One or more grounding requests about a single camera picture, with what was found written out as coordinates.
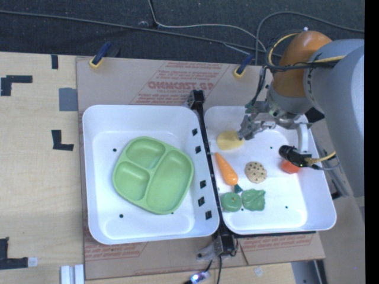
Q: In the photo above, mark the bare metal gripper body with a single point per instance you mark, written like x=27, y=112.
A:
x=266, y=119

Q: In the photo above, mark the green divided plate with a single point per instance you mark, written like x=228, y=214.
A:
x=154, y=174

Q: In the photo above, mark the orange carrot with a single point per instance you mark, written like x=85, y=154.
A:
x=226, y=170

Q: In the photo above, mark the orange rounded toy food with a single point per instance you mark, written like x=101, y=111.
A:
x=288, y=168

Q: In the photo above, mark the white plastic tray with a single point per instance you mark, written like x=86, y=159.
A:
x=103, y=173
x=281, y=206

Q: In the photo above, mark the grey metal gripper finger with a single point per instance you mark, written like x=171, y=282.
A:
x=252, y=133
x=242, y=133

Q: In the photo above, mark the tan biscuit with dark dots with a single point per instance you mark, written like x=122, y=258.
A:
x=255, y=172

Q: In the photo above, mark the black cylinder on white bracket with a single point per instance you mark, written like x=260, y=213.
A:
x=291, y=154

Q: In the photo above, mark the green leaf toy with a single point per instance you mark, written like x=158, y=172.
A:
x=253, y=200

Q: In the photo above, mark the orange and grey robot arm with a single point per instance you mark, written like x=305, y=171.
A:
x=337, y=99

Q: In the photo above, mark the brown cardboard board red print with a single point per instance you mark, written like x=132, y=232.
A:
x=118, y=81

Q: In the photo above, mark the green round toy fruit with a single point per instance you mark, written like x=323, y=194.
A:
x=231, y=202

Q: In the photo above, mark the pale yellow rounded toy food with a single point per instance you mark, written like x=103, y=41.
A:
x=226, y=140

